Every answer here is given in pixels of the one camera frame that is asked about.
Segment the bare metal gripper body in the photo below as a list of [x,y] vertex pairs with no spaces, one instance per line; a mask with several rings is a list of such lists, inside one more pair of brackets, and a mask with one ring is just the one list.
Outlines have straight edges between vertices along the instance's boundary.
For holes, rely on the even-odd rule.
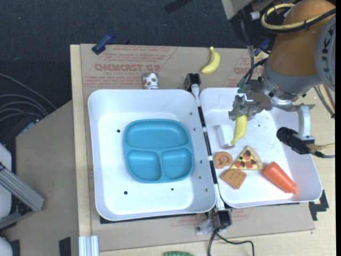
[[257,108],[293,110],[293,102],[303,94],[303,90],[290,80],[251,79],[249,82],[241,81],[241,93],[245,95],[245,104]]

